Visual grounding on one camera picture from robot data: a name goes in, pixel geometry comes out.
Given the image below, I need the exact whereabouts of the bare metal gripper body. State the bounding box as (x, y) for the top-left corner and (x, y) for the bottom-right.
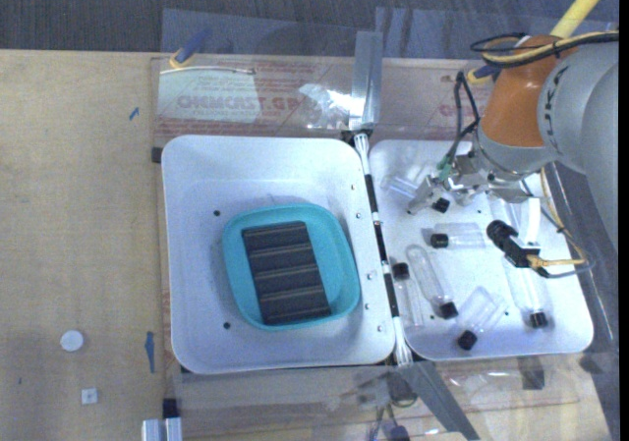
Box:
(438, 151), (532, 207)

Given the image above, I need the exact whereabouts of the clear plastic bottle black cap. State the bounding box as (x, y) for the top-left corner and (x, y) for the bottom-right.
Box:
(502, 256), (550, 330)
(379, 172), (451, 215)
(456, 286), (508, 352)
(405, 244), (460, 321)
(390, 261), (426, 330)
(429, 222), (488, 250)

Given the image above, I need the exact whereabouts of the white plastic tray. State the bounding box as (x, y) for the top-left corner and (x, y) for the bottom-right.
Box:
(160, 134), (397, 376)
(368, 138), (596, 363)

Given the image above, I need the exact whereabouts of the teal plate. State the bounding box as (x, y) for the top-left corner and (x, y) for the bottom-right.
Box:
(221, 202), (363, 332)

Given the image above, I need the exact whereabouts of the dark ribbed rectangular block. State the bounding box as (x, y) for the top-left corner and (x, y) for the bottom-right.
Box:
(240, 219), (333, 327)

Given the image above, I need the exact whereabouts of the brown cardboard board red print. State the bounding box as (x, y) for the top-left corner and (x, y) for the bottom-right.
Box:
(149, 54), (618, 433)

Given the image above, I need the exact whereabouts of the white round disc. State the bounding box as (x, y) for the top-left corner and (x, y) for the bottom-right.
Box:
(59, 329), (86, 353)

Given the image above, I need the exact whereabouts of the black cylinder on white bracket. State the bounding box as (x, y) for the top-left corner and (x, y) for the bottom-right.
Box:
(486, 196), (543, 269)

